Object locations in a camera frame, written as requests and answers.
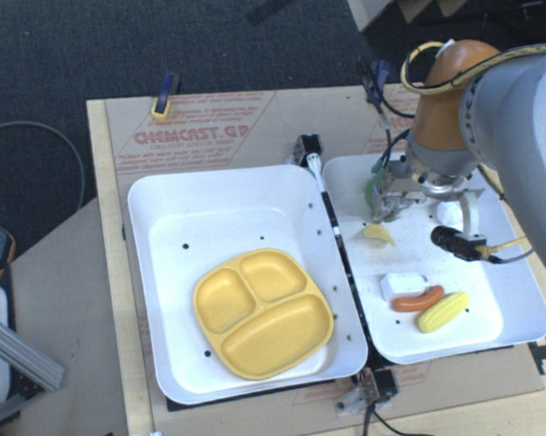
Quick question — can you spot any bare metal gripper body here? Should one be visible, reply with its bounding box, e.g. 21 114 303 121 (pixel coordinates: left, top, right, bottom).
379 152 474 207

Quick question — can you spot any pale yellow chip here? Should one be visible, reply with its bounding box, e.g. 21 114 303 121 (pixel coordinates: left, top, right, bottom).
360 220 398 250

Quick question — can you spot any thin black and white rod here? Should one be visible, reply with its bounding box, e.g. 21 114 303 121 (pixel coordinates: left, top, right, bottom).
306 149 379 377

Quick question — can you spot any white round object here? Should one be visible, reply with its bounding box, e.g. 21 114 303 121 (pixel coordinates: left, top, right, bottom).
433 199 465 228

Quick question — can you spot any small white box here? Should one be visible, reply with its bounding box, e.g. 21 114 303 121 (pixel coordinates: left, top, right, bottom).
378 269 432 303

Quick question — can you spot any orange sausage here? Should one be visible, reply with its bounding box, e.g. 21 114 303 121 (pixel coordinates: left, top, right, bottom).
389 283 447 315

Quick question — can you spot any yellow corn cob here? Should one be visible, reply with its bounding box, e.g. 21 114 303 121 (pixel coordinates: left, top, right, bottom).
415 290 473 336

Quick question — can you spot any white plastic tray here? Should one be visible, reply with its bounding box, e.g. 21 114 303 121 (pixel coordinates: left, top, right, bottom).
125 158 373 409
320 140 546 371

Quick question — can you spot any yellow divided plate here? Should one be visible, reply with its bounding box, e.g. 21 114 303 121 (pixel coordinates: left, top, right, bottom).
189 242 340 386

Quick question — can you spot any brown cardboard board, red print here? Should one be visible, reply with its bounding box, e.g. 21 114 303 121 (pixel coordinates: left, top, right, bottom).
103 66 546 436

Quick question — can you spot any black cylinder on white bracket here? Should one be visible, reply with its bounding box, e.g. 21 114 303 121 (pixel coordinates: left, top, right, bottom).
427 189 492 265

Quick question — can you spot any black block with thin wires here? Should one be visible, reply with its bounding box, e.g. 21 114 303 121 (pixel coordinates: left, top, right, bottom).
291 132 324 164
350 366 402 407

